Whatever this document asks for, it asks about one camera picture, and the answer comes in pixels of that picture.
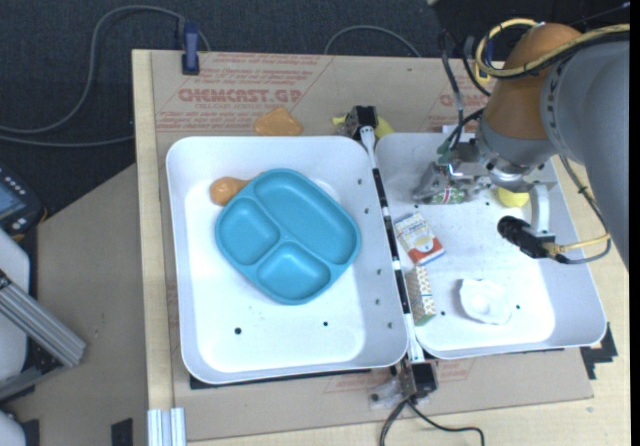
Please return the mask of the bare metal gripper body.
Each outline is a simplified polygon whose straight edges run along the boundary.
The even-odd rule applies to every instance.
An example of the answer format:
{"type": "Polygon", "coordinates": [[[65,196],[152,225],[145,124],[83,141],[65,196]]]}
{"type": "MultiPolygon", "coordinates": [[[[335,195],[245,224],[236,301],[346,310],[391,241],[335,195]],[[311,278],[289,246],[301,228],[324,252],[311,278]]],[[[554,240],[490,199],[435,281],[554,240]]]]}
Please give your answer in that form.
{"type": "Polygon", "coordinates": [[[438,148],[438,165],[448,180],[461,189],[464,183],[480,182],[511,192],[527,192],[532,186],[525,177],[546,162],[545,140],[468,140],[438,148]]]}

